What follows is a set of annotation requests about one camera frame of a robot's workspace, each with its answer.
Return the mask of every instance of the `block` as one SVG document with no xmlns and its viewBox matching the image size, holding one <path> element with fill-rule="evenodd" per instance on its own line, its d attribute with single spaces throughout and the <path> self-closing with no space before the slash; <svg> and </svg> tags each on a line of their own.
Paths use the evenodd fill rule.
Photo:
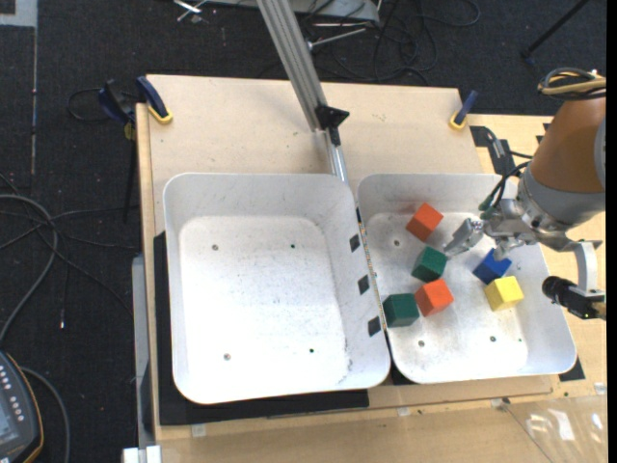
<svg viewBox="0 0 617 463">
<path fill-rule="evenodd" d="M 443 215 L 428 203 L 423 203 L 405 227 L 423 242 L 431 235 Z"/>
<path fill-rule="evenodd" d="M 494 252 L 495 249 L 491 249 L 482 262 L 472 271 L 484 285 L 488 285 L 491 281 L 501 278 L 512 264 L 512 260 L 508 258 L 495 260 L 493 257 Z"/>
<path fill-rule="evenodd" d="M 452 302 L 454 302 L 454 296 L 442 279 L 426 283 L 416 292 L 417 306 L 425 317 L 440 313 Z"/>
<path fill-rule="evenodd" d="M 493 312 L 510 309 L 524 299 L 523 291 L 516 276 L 497 278 L 484 287 L 484 294 L 489 299 Z"/>
<path fill-rule="evenodd" d="M 416 259 L 412 276 L 425 283 L 434 282 L 442 276 L 446 262 L 443 252 L 426 246 Z"/>
<path fill-rule="evenodd" d="M 416 299 L 412 293 L 390 295 L 384 301 L 386 323 L 390 328 L 410 326 L 420 317 Z"/>
</svg>

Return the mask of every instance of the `black floor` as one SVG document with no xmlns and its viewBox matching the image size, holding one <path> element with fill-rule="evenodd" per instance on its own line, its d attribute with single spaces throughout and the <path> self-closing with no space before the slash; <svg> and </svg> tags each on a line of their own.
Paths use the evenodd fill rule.
<svg viewBox="0 0 617 463">
<path fill-rule="evenodd" d="M 545 74 L 560 67 L 606 73 L 606 0 L 582 7 L 535 50 L 534 63 L 523 61 L 521 50 L 578 1 L 387 0 L 381 9 L 384 33 L 369 29 L 324 45 L 315 64 L 324 81 L 449 87 L 461 96 L 476 90 L 477 113 L 552 115 L 559 103 L 536 93 Z M 14 0 L 0 1 L 0 13 L 13 10 Z M 111 78 L 134 93 L 135 77 L 149 72 L 284 78 L 258 11 L 206 5 L 201 22 L 178 23 L 182 12 L 169 0 L 39 0 L 36 33 L 0 26 L 0 174 L 51 216 L 118 209 L 130 142 L 118 123 L 85 121 L 100 117 L 95 93 L 71 103 L 81 120 L 70 115 L 73 93 L 100 88 Z M 332 19 L 300 19 L 312 41 L 355 29 L 313 25 Z M 10 193 L 0 179 L 0 194 Z M 51 241 L 51 232 L 32 231 L 12 243 L 31 222 L 21 202 L 0 199 L 0 211 L 3 324 L 49 260 L 41 237 Z M 127 309 L 139 211 L 132 210 L 125 223 L 121 211 L 109 210 L 65 215 L 54 224 L 63 236 L 60 255 L 1 347 L 62 395 L 71 422 L 71 461 L 120 461 L 121 450 L 136 444 Z M 33 386 L 46 430 L 38 461 L 62 461 L 60 410 L 41 384 Z"/>
</svg>

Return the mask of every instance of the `green block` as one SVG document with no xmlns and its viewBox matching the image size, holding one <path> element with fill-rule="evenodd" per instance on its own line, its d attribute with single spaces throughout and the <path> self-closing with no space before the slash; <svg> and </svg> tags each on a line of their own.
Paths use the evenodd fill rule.
<svg viewBox="0 0 617 463">
<path fill-rule="evenodd" d="M 424 283 L 434 282 L 442 276 L 446 262 L 447 257 L 444 253 L 436 251 L 432 247 L 424 247 L 424 250 L 417 257 L 412 276 Z"/>
<path fill-rule="evenodd" d="M 412 293 L 390 295 L 384 302 L 384 314 L 390 328 L 409 326 L 420 317 L 416 299 Z"/>
</svg>

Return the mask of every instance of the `orange block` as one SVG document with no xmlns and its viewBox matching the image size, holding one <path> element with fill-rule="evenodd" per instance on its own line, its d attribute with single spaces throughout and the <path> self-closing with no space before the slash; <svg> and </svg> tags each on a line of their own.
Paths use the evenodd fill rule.
<svg viewBox="0 0 617 463">
<path fill-rule="evenodd" d="M 443 309 L 454 302 L 454 297 L 442 279 L 424 284 L 416 292 L 416 303 L 422 315 L 440 313 Z"/>
<path fill-rule="evenodd" d="M 439 211 L 430 204 L 423 203 L 405 228 L 425 242 L 442 219 L 443 215 Z"/>
</svg>

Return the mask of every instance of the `metal plate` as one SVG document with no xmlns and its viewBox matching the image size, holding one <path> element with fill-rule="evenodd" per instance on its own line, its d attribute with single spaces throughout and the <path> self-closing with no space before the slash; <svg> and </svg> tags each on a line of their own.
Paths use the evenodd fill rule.
<svg viewBox="0 0 617 463">
<path fill-rule="evenodd" d="M 389 372 L 349 187 L 329 175 L 183 174 L 164 191 L 174 381 L 218 403 L 365 389 Z"/>
<path fill-rule="evenodd" d="M 423 284 L 411 275 L 417 255 L 429 245 L 442 250 L 495 186 L 492 175 L 375 175 L 359 186 L 359 206 L 382 301 L 391 293 L 415 293 Z M 508 184 L 505 197 L 516 195 Z M 422 203 L 443 214 L 426 242 L 405 226 Z M 515 249 L 506 276 L 516 276 L 524 299 L 493 312 L 484 284 L 472 271 L 495 242 L 488 236 L 450 259 L 443 278 L 454 295 L 444 311 L 421 316 L 411 326 L 389 328 L 392 358 L 417 383 L 561 373 L 575 363 L 574 341 L 561 307 L 542 293 L 549 275 L 539 245 Z"/>
</svg>

